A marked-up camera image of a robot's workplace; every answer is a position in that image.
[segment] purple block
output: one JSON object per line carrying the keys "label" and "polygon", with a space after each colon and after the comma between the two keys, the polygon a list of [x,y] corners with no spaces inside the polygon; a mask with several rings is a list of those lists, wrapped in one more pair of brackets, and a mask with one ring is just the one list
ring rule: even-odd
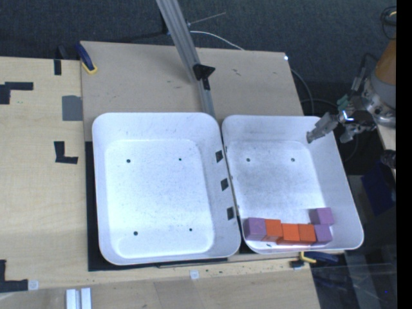
{"label": "purple block", "polygon": [[246,240],[261,241],[266,236],[265,219],[249,218],[243,222],[243,232]]}
{"label": "purple block", "polygon": [[335,220],[332,215],[332,210],[329,207],[312,209],[309,212],[309,218],[312,224],[333,225],[335,223]]}
{"label": "purple block", "polygon": [[324,245],[332,241],[332,233],[327,224],[315,224],[316,243],[313,245]]}

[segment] black tape mark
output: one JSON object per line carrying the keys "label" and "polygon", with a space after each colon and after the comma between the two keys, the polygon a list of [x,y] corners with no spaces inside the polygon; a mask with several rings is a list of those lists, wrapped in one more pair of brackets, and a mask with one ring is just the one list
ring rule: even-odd
{"label": "black tape mark", "polygon": [[54,75],[62,75],[62,61],[54,60]]}
{"label": "black tape mark", "polygon": [[6,260],[0,260],[0,293],[18,292],[28,290],[28,280],[7,281],[6,280]]}
{"label": "black tape mark", "polygon": [[221,185],[221,190],[222,191],[226,190],[229,187],[229,181],[227,180],[227,178],[222,180],[220,182],[220,185]]}
{"label": "black tape mark", "polygon": [[226,210],[226,213],[227,213],[227,219],[228,220],[231,220],[232,218],[234,218],[234,208],[233,207],[229,207]]}
{"label": "black tape mark", "polygon": [[5,82],[6,88],[9,90],[33,90],[32,82]]}
{"label": "black tape mark", "polygon": [[55,141],[54,149],[56,151],[56,162],[61,162],[64,164],[77,164],[78,157],[66,157],[64,155],[64,142]]}
{"label": "black tape mark", "polygon": [[5,82],[0,85],[0,104],[10,104],[11,90],[33,90],[32,82]]}
{"label": "black tape mark", "polygon": [[0,85],[0,104],[10,104],[10,90],[5,85]]}
{"label": "black tape mark", "polygon": [[216,155],[216,162],[219,162],[220,160],[223,159],[223,152],[221,152],[221,150],[216,152],[215,155]]}

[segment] foam cube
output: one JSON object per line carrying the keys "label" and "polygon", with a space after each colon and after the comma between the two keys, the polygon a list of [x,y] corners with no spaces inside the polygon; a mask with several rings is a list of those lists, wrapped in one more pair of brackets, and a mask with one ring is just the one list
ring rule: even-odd
{"label": "foam cube", "polygon": [[312,209],[309,212],[309,218],[312,224],[333,225],[335,223],[330,207]]}
{"label": "foam cube", "polygon": [[332,233],[330,232],[330,227],[327,224],[316,224],[316,243],[315,245],[324,245],[332,241]]}
{"label": "foam cube", "polygon": [[311,245],[316,242],[315,227],[313,224],[298,224],[300,244]]}
{"label": "foam cube", "polygon": [[294,223],[282,223],[283,236],[278,238],[278,245],[293,245],[298,244],[301,240],[299,235],[299,227]]}
{"label": "foam cube", "polygon": [[248,218],[243,222],[243,233],[246,240],[261,241],[266,236],[265,219]]}
{"label": "foam cube", "polygon": [[277,241],[278,238],[283,236],[281,220],[265,219],[266,236],[262,241]]}

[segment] black cable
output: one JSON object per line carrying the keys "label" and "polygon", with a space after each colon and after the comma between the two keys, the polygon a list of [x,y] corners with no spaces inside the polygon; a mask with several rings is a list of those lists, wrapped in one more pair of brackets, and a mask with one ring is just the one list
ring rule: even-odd
{"label": "black cable", "polygon": [[134,42],[134,41],[137,41],[137,40],[159,37],[161,35],[164,35],[163,31],[136,35],[134,37],[123,37],[123,38],[120,38],[120,39],[103,40],[101,42],[131,43],[131,42]]}
{"label": "black cable", "polygon": [[307,99],[307,100],[301,100],[301,104],[303,104],[303,103],[309,103],[309,102],[318,102],[318,103],[324,103],[324,104],[327,104],[327,105],[329,105],[329,106],[332,106],[332,107],[334,107],[335,109],[337,109],[337,104],[335,104],[335,103],[333,103],[333,102],[330,102],[330,101],[328,101],[328,100],[323,100],[323,99],[321,99],[321,98],[313,98],[313,99]]}
{"label": "black cable", "polygon": [[292,72],[292,74],[294,74],[303,84],[304,88],[306,89],[306,92],[308,93],[309,99],[308,101],[310,102],[310,106],[312,109],[312,115],[315,115],[315,104],[314,104],[314,98],[312,96],[312,92],[309,89],[309,86],[307,85],[307,83],[303,80],[303,78],[300,76],[300,74],[298,74],[298,72],[296,72],[295,70],[293,70],[292,68],[290,69],[290,71]]}
{"label": "black cable", "polygon": [[349,155],[349,157],[347,157],[343,162],[348,162],[349,160],[351,160],[354,156],[356,151],[358,150],[358,146],[359,146],[359,138],[358,136],[355,136],[355,147],[352,150],[352,153]]}
{"label": "black cable", "polygon": [[388,35],[388,32],[386,31],[386,27],[395,27],[397,26],[397,20],[396,18],[391,18],[393,15],[396,15],[397,12],[397,7],[396,6],[390,6],[385,8],[382,13],[380,13],[380,22],[382,24],[382,32],[384,33],[385,37],[389,40],[396,40],[396,37],[391,37]]}

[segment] metal bracket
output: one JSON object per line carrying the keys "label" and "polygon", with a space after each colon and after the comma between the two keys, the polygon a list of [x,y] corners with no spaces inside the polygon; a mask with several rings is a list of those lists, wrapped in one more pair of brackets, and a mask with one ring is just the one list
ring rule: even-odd
{"label": "metal bracket", "polygon": [[193,66],[194,76],[198,81],[201,80],[203,82],[203,88],[205,90],[211,90],[211,86],[209,85],[209,77],[214,70],[216,70],[216,68],[202,64],[195,64]]}
{"label": "metal bracket", "polygon": [[90,288],[66,290],[66,309],[91,309]]}

